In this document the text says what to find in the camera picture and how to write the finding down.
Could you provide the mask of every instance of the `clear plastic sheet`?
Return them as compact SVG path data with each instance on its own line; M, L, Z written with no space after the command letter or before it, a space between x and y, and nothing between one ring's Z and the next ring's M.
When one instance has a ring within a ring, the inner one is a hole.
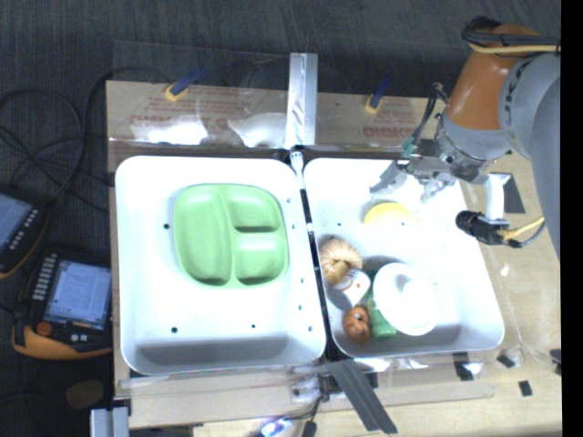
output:
M116 79L107 85L110 173L125 158L144 154L289 159L283 147L289 56L119 42L114 58ZM145 80L135 81L133 75L127 80L136 66ZM168 86L196 66L204 68L204 75L184 97L169 100ZM383 97L379 108L371 111L365 108L368 96L346 94L342 74L321 64L318 75L315 144L305 150L306 157L398 158L399 147L421 119L425 100ZM431 134L430 126L435 125L429 125L425 135ZM523 158L503 157L494 171L516 178L526 212L509 216L513 225L540 215L529 164ZM463 183L462 190L468 208L480 210L485 205L480 187ZM116 207L114 197L111 207ZM520 367L526 356L542 368L557 365L552 351L561 348L560 274L547 234L524 249L485 245L480 249L502 314L504 339L485 351L356 358L363 371L376 374L376 392L383 404L485 398L495 392L488 375ZM519 251L528 257L519 258ZM526 284L524 277L532 281ZM192 405L210 400L195 412L192 419L197 421L301 412L325 390L321 364L139 376L125 364L118 336L116 343L118 397L158 397ZM213 403L227 396L239 404L233 404L229 413L214 411ZM250 397L255 400L252 407L240 404ZM329 398L330 410L351 408L339 391L332 391Z

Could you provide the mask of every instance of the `table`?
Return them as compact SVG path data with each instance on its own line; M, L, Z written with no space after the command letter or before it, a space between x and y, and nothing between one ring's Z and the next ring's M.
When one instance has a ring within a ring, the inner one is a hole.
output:
M107 84L108 135L115 136L124 119L135 114L151 91L148 83L110 82ZM334 95L327 95L334 103ZM362 102L358 96L337 97ZM423 114L425 99L393 99L411 106L411 124ZM152 145L109 141L108 171L115 173L127 157L141 154L188 155L188 146ZM231 150L232 155L244 150ZM267 157L277 155L266 149ZM512 215L512 226L519 226L540 215L530 164L517 154L504 156L491 171L511 172L524 203L524 215ZM190 425L200 436L242 436L259 430L269 416L302 413L311 405L294 400L290 381L297 380L286 371L244 371L243 373L202 373L188 378L132 378L119 349L118 254L116 203L110 192L111 243L113 263L114 369L117 398L131 398L130 429ZM464 186L468 207L479 210L483 190ZM390 374L378 391L383 404L401 435L559 435L562 430L561 376L550 350L560 349L560 267L550 238L544 232L521 250L501 247L482 248L486 265L496 288L505 321L511 327L502 350L503 360L487 361L469 388L459 387L452 369L439 377L417 372L415 377ZM323 402L315 418L319 436L349 437L366 434L363 424L346 399ZM300 435L301 426L282 433Z

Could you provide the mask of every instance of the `blue and yellow clamp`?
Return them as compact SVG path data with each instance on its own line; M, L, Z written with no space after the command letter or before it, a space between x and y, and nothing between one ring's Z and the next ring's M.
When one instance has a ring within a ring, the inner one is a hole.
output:
M166 98L172 102L183 98L189 92L189 86L196 82L200 75L204 72L204 68L196 67L182 76L176 83L171 84L166 88Z
M364 105L364 108L368 113L376 113L379 111L383 101L384 92L391 84L391 81L392 79L388 75L384 75L381 84L379 84L373 94L368 96L366 104Z

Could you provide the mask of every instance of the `green plate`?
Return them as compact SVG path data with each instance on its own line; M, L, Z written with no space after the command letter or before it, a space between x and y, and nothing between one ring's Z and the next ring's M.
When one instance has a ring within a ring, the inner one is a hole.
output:
M194 280L247 287L272 282L288 268L288 240L277 199L247 185L184 189L174 206L179 265Z

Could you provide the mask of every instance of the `black floor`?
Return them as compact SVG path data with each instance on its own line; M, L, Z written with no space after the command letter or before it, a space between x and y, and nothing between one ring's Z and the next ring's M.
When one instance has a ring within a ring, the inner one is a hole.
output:
M329 73L348 79L351 92L369 92L390 72L387 95L425 97L434 82L451 91L469 55L460 31L477 15L561 35L561 0L0 0L0 138L11 145L0 142L0 184L12 180L39 197L54 196L59 186L30 161L19 167L23 149L16 152L6 130L34 150L76 134L80 119L88 134L81 170L97 179L74 178L74 194L59 201L46 241L108 251L105 105L98 81L114 66L116 41L313 52ZM30 87L36 91L18 92ZM61 142L40 157L70 167L78 146ZM61 182L67 176L51 173ZM110 357L52 362L15 353L9 311L29 270L30 264L0 280L0 304L7 308L0 310L0 435L88 435L88 409L107 405L111 393ZM103 384L104 399L75 409L66 391L84 381Z

